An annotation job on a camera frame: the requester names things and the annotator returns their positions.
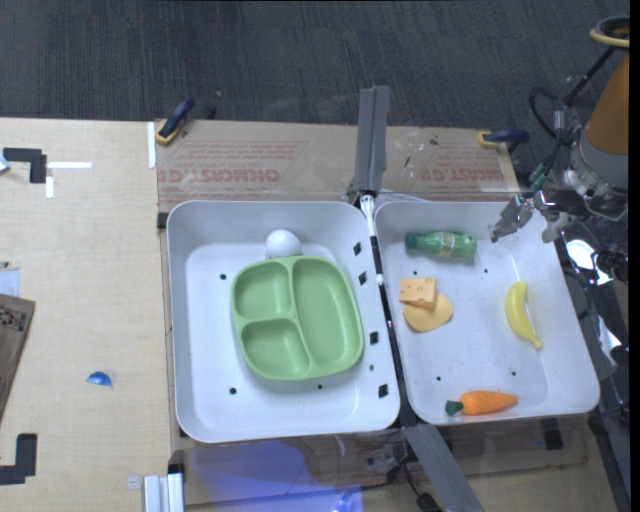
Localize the brown cardboard piece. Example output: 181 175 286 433
0 293 37 426

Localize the pale orange round biscuit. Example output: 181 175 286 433
402 292 455 334

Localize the green divided plate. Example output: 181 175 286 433
230 254 366 384

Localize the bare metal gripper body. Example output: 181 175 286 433
531 167 630 224

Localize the green plastic bottle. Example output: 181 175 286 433
404 230 478 262

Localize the brown cardboard board red print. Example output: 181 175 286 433
154 118 590 506

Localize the white plastic tray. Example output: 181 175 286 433
373 200 602 427
165 199 402 445

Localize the yellow banana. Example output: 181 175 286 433
504 279 544 351

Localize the black cylinder on white bracket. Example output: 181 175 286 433
565 238 630 286

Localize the orange carrot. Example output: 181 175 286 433
444 389 520 418

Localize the yellow cheese wedge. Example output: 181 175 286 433
397 276 438 312

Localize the white ball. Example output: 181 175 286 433
264 228 304 261

